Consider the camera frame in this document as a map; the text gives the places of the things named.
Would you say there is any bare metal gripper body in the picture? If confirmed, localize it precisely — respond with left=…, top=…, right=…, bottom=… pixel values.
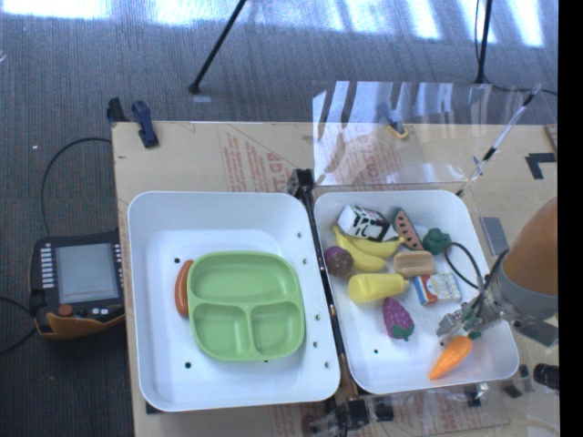
left=457, top=285, right=510, bottom=334

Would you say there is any black cylinder on white bracket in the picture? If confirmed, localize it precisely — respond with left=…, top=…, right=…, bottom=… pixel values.
left=518, top=362, right=559, bottom=393

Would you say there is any pink strawberry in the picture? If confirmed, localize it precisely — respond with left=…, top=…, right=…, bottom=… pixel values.
left=382, top=297, right=416, bottom=342

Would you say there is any purple round toy food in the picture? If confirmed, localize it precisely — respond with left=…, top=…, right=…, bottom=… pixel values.
left=323, top=245, right=355, bottom=278

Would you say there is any red watermelon slice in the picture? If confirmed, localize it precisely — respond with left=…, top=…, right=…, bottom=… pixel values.
left=392, top=208, right=425, bottom=251

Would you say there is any tan hot dog bun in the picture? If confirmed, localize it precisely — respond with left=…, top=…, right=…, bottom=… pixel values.
left=392, top=249, right=437, bottom=279

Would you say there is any brown cardboard board red print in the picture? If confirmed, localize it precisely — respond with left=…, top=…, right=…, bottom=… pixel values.
left=110, top=120, right=559, bottom=437

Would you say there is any green broccoli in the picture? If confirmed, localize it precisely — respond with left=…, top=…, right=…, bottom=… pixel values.
left=422, top=227, right=453, bottom=256

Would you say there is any orange sausage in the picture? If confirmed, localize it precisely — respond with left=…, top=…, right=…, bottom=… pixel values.
left=173, top=259, right=196, bottom=317

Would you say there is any thin black rod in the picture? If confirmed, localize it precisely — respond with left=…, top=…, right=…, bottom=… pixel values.
left=298, top=188, right=354, bottom=400

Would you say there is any white plastic tray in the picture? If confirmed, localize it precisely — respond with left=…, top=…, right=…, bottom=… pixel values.
left=312, top=189, right=521, bottom=396
left=127, top=190, right=343, bottom=413

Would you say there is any yellow squeeze bottle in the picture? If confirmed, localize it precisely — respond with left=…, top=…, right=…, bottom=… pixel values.
left=347, top=272, right=411, bottom=304

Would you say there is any black block with thin wires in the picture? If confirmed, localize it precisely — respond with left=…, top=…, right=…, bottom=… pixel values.
left=334, top=396, right=395, bottom=430
left=285, top=168, right=316, bottom=198

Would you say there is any green divided plate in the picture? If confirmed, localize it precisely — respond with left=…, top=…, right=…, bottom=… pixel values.
left=186, top=250, right=307, bottom=363

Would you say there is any orange carrot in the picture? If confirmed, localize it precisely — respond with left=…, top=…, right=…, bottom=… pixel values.
left=428, top=332, right=476, bottom=381

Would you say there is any white orange blue carton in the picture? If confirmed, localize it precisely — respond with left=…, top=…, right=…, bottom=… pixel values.
left=412, top=271, right=463, bottom=307

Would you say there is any black and white carton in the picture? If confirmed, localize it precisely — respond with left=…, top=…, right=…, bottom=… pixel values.
left=336, top=204, right=393, bottom=242

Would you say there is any yellow banana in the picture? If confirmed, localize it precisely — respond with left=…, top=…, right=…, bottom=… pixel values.
left=348, top=234, right=406, bottom=259
left=332, top=225, right=388, bottom=273

